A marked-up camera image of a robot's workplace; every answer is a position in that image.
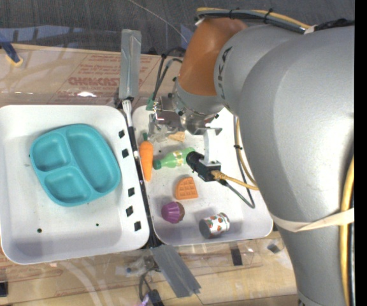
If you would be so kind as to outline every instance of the bottle cap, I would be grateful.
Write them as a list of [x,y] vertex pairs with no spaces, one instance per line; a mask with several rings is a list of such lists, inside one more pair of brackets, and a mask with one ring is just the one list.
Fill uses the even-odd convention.
[[153,163],[152,163],[152,166],[154,167],[155,170],[159,170],[161,169],[161,160],[155,160]]

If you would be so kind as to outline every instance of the toy bottle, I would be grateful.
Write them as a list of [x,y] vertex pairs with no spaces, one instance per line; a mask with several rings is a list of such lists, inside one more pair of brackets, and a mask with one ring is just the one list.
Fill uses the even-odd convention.
[[176,150],[174,152],[170,152],[165,155],[165,157],[161,160],[155,160],[152,164],[155,170],[161,168],[175,168],[177,166],[181,166],[186,164],[186,156],[188,153],[195,151],[193,147],[187,147],[183,150]]

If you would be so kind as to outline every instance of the toy carrot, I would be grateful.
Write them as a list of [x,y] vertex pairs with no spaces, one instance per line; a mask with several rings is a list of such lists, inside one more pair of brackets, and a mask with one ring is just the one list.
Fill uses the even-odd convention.
[[146,181],[150,181],[152,172],[152,160],[154,158],[154,146],[150,141],[148,141],[148,136],[146,133],[144,133],[143,136],[144,141],[141,143],[139,148],[141,166],[144,172],[144,179]]

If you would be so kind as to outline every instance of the gray floor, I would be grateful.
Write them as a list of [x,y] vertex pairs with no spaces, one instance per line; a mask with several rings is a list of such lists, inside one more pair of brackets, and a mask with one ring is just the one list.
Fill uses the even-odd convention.
[[[185,46],[200,6],[273,8],[307,24],[355,17],[355,0],[0,0],[0,31],[12,41],[118,51],[119,32],[137,29],[143,34],[142,52],[161,54]],[[68,33],[56,30],[42,38],[38,28],[46,25],[69,27]],[[75,34],[74,28],[84,31]],[[23,35],[24,29],[30,35]]]

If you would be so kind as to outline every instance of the tin can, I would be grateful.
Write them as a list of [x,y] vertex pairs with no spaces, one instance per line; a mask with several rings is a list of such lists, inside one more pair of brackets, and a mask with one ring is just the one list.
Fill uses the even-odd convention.
[[230,220],[223,212],[206,217],[199,222],[199,230],[205,238],[214,238],[228,231]]

